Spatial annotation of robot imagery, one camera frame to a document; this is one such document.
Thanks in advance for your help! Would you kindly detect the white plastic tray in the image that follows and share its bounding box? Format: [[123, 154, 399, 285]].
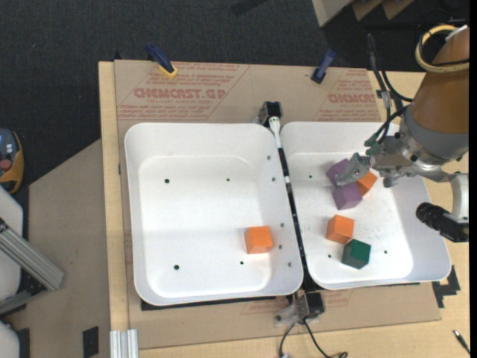
[[123, 122, 304, 307], [279, 120, 452, 291]]

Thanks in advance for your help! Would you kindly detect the orange cube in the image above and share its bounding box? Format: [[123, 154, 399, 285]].
[[244, 225, 274, 255], [325, 214, 356, 245], [355, 170, 379, 197]]

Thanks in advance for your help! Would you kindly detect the black block with thin wires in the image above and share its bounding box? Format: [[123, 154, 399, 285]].
[[262, 101, 283, 122], [297, 291, 326, 319]]

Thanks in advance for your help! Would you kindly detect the green cube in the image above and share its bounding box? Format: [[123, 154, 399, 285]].
[[341, 238, 372, 270]]

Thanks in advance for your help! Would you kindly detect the black cylinder on white bracket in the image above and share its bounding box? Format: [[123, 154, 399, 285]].
[[415, 173, 470, 243]]

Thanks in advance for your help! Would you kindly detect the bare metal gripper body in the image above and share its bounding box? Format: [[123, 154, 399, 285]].
[[367, 134, 454, 182]]

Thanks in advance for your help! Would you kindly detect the purple cube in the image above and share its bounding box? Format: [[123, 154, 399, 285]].
[[331, 181, 364, 211], [326, 158, 352, 186]]

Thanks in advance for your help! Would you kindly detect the brown cardboard board red print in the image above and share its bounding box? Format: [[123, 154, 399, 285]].
[[113, 58, 443, 351]]

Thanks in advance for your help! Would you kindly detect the thin black and white rod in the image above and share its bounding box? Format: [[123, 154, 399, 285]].
[[268, 115, 309, 289]]

